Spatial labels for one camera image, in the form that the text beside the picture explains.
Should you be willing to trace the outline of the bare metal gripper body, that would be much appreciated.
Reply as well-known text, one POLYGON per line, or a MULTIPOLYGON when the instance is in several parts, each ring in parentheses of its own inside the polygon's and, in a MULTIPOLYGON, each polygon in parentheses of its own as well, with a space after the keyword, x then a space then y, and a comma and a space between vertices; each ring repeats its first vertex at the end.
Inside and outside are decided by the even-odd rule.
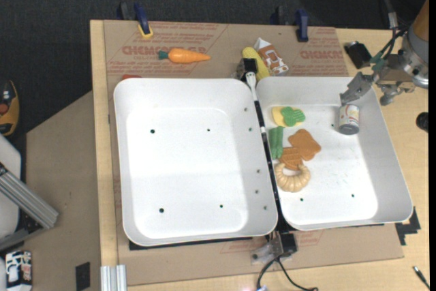
POLYGON ((378 52, 373 57, 373 81, 379 85, 429 88, 429 54, 400 49, 387 57, 378 52))

